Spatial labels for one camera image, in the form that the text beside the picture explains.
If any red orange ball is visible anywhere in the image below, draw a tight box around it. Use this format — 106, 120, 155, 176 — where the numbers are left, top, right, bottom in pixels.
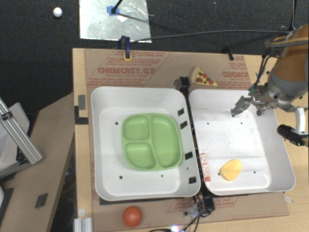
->
122, 205, 143, 228

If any white plastic tray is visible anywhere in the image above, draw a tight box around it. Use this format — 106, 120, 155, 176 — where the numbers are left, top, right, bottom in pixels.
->
188, 88, 296, 196
90, 86, 202, 202

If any green divided plate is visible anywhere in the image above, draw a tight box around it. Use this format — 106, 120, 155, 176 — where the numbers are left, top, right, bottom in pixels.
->
121, 113, 183, 172

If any toy pizza slice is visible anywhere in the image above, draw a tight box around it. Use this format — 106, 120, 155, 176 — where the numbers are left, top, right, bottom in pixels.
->
190, 66, 218, 87

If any thin black rod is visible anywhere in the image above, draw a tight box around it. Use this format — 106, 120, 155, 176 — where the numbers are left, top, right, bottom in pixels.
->
183, 86, 211, 203

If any brown cardboard board, red print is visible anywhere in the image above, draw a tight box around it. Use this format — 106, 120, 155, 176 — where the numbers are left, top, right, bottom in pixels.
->
84, 48, 290, 232

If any yellow oval biscuit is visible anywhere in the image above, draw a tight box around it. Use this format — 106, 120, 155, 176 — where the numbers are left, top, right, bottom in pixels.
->
219, 159, 243, 182

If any black cylinder on white bracket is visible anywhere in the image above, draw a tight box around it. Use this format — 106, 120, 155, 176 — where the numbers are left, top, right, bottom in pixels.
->
277, 106, 309, 148

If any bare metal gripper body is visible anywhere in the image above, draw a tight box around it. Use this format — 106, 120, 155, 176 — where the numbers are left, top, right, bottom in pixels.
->
249, 82, 301, 112

